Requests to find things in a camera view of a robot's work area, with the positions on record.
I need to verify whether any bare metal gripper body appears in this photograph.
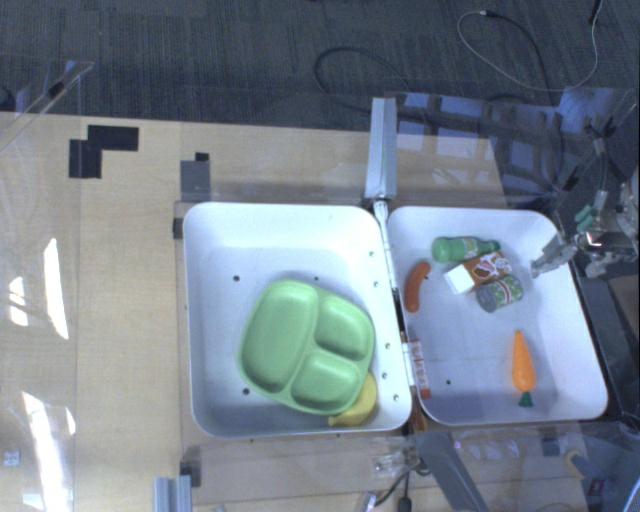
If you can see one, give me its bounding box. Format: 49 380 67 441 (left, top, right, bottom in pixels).
569 225 636 279

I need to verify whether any grey and green can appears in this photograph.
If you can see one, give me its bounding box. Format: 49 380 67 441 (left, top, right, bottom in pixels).
474 273 525 314

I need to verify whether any orange and white carton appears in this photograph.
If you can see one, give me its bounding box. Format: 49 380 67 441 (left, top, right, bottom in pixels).
442 249 514 297

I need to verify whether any green bottle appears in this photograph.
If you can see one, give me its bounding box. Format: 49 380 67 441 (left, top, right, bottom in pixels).
430 235 502 265

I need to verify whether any orange carrot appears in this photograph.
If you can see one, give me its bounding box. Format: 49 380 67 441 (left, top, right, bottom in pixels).
511 329 538 409

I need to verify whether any white plastic tray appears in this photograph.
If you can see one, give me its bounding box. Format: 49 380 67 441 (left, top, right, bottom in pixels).
181 201 414 441
386 205 610 428

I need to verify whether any orange sausage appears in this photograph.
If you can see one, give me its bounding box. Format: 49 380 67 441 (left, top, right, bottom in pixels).
403 260 433 314

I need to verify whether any yellow banana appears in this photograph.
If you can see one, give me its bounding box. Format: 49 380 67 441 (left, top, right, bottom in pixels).
327 372 380 428

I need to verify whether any green divided plate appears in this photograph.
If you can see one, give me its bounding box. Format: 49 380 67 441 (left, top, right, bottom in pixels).
237 278 378 417

